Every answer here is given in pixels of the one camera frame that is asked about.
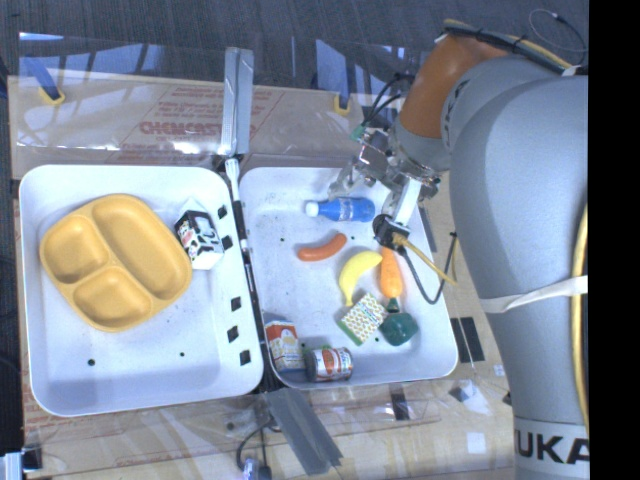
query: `yellow banana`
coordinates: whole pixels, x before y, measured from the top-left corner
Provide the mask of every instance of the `yellow banana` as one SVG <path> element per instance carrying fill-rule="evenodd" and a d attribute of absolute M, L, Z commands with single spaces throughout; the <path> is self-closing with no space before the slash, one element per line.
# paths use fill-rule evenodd
<path fill-rule="evenodd" d="M 360 276 L 381 261 L 382 255 L 375 251 L 362 251 L 347 260 L 338 278 L 338 285 L 344 294 L 347 306 L 353 306 L 353 292 Z"/>

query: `gray floor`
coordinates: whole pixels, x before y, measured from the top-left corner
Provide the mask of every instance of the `gray floor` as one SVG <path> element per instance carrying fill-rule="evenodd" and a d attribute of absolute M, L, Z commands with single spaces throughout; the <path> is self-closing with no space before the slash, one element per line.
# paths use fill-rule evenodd
<path fill-rule="evenodd" d="M 271 83 L 292 85 L 291 41 L 320 38 L 333 43 L 384 44 L 428 50 L 445 18 L 488 30 L 525 36 L 569 62 L 582 48 L 570 27 L 545 13 L 560 15 L 589 43 L 589 0 L 0 0 L 0 56 L 10 74 L 18 69 L 19 32 L 37 32 L 124 42 L 222 50 L 250 48 Z M 309 77 L 296 85 L 311 84 Z M 18 377 L 18 323 L 10 190 L 7 101 L 0 100 L 0 455 L 21 446 Z"/>

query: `white band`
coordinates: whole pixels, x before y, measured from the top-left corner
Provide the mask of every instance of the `white band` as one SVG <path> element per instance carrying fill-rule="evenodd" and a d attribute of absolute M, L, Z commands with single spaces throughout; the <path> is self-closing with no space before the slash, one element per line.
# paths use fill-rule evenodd
<path fill-rule="evenodd" d="M 498 297 L 496 299 L 480 299 L 480 305 L 485 313 L 506 313 L 510 309 L 538 300 L 550 299 L 552 297 L 572 297 L 588 292 L 588 276 L 580 276 L 565 279 L 564 281 L 550 284 L 549 286 L 525 294 L 507 295 L 506 297 Z"/>

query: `hot dog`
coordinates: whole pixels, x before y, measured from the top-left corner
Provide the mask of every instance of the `hot dog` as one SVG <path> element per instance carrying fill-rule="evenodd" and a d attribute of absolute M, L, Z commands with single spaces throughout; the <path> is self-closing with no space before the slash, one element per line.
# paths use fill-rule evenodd
<path fill-rule="evenodd" d="M 298 258 L 302 261 L 324 260 L 337 253 L 346 243 L 346 235 L 343 233 L 336 233 L 336 235 L 324 245 L 300 248 L 298 250 Z"/>

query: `water bottle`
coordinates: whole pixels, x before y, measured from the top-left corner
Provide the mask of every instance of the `water bottle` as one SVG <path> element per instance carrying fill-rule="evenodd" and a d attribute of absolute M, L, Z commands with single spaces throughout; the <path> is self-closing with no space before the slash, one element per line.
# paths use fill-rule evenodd
<path fill-rule="evenodd" d="M 373 201 L 366 197 L 337 197 L 332 201 L 309 201 L 305 212 L 310 217 L 322 215 L 336 222 L 355 220 L 370 222 L 376 214 Z"/>

